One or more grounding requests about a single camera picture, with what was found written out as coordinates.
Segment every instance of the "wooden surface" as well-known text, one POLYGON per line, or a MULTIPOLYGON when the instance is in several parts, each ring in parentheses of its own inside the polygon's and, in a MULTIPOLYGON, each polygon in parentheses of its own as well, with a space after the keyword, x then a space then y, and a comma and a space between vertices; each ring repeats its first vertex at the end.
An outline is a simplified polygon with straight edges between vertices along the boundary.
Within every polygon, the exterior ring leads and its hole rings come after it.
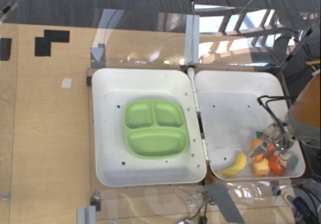
MULTIPOLYGON (((121 37, 129 35, 135 41, 137 36, 146 34, 117 31, 108 48, 118 59, 118 54, 130 51, 121 37)), ((148 41, 141 37, 133 48, 139 51, 137 48, 158 41, 159 34, 148 35, 148 41)), ((176 223, 197 210, 195 205, 186 203, 187 194, 193 196, 193 189, 188 186, 111 189, 97 184, 90 168, 86 85, 95 36, 95 29, 19 25, 13 154, 7 157, 12 157, 12 178, 11 186, 0 184, 2 190, 10 190, 11 200, 0 202, 1 224, 76 223, 77 207, 88 206, 96 188, 104 189, 102 206, 109 209, 98 214, 98 224, 107 224, 111 218, 116 218, 118 224, 176 223), (44 29, 69 30, 70 42, 52 43, 51 57, 35 57, 35 37, 43 37, 44 29), (72 79, 70 88, 62 87, 64 78, 72 79)), ((177 39, 183 46, 181 35, 177 39)), ((0 113, 0 118, 3 121, 5 117, 0 113)), ((11 162, 7 162, 10 171, 11 162)), ((4 168, 1 162, 0 174, 4 168)), ((231 193, 247 223, 258 223, 258 218, 260 223, 293 223, 291 209, 281 197, 272 196, 270 190, 259 204, 253 198, 244 203, 235 192, 231 193)), ((208 223, 225 223, 217 206, 209 207, 208 218, 208 223)))

